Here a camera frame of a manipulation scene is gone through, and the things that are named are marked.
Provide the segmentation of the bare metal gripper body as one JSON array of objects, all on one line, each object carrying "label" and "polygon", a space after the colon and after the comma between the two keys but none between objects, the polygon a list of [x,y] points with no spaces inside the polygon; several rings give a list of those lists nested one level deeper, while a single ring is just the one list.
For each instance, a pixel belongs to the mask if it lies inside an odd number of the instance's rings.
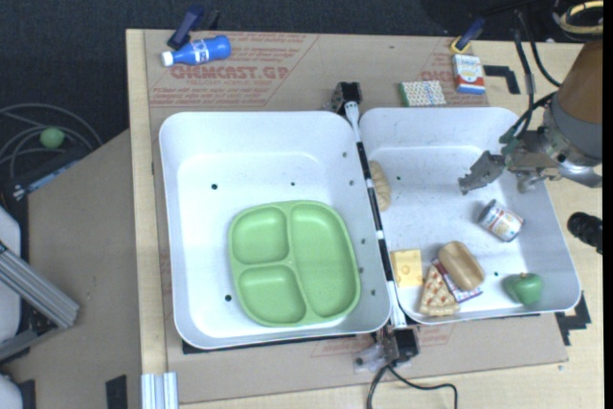
[{"label": "bare metal gripper body", "polygon": [[567,179],[588,188],[602,186],[602,176],[594,170],[602,161],[557,131],[529,130],[504,146],[503,156],[515,176],[519,171],[538,171],[544,175],[542,181]]}]

